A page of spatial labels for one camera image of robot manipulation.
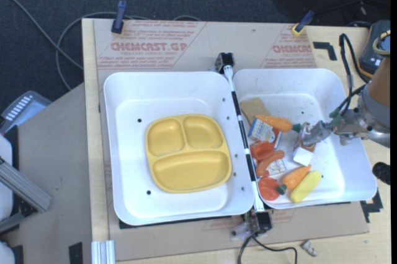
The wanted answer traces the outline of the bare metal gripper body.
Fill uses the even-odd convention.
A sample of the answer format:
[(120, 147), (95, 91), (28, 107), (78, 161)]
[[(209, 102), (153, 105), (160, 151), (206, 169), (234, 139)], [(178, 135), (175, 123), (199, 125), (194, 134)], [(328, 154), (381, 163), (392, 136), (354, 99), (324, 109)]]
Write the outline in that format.
[(341, 145), (346, 146), (355, 138), (368, 140), (369, 130), (359, 109), (349, 109), (331, 120), (332, 132), (338, 135)]

